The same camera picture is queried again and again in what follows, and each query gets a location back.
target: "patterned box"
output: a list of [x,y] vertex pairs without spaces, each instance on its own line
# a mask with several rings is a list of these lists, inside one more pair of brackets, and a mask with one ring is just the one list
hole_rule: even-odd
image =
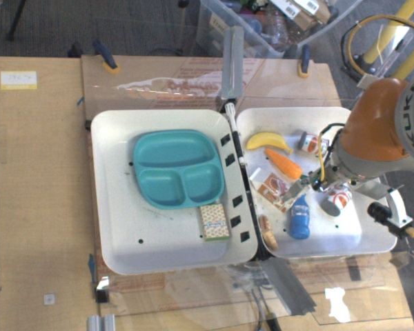
[[230,232],[224,207],[221,204],[200,206],[201,222],[206,241],[227,239]]

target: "carrot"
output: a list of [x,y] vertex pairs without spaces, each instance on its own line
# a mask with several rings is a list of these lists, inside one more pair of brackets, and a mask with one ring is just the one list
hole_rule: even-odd
[[264,152],[268,158],[273,161],[275,166],[277,166],[287,177],[291,179],[298,179],[301,177],[302,169],[291,159],[288,159],[270,148],[265,148]]

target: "wooden table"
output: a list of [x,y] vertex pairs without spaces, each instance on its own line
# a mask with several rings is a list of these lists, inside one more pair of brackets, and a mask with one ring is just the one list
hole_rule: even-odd
[[[279,62],[284,70],[295,68]],[[78,59],[0,57],[1,71],[36,71],[37,89],[0,90],[0,330],[85,330],[87,317],[114,308],[95,303],[88,268],[95,231],[81,98],[89,69]],[[313,64],[311,72],[329,97],[337,97],[328,66]],[[389,258],[365,257],[365,271],[380,277],[346,291],[344,302],[354,316],[347,324],[328,316],[325,269],[313,275],[313,263],[292,266],[317,308],[304,317],[279,318],[282,330],[414,330]],[[346,274],[337,267],[332,276],[336,272]],[[120,316],[117,330],[205,330],[202,321],[213,308],[227,330],[254,330],[251,303]],[[228,324],[232,309],[248,324]]]

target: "teal divided plate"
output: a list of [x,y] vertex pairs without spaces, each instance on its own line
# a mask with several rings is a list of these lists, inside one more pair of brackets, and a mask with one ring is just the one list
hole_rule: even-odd
[[141,136],[133,150],[143,198],[175,210],[212,203],[224,190],[224,173],[214,143],[196,130],[166,130]]

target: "banana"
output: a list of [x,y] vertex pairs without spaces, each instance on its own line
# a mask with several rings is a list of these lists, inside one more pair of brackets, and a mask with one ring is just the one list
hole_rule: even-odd
[[290,154],[293,150],[288,147],[285,139],[275,132],[258,132],[254,134],[248,141],[247,141],[247,150],[254,150],[258,147],[266,147],[272,146],[276,148],[281,148]]

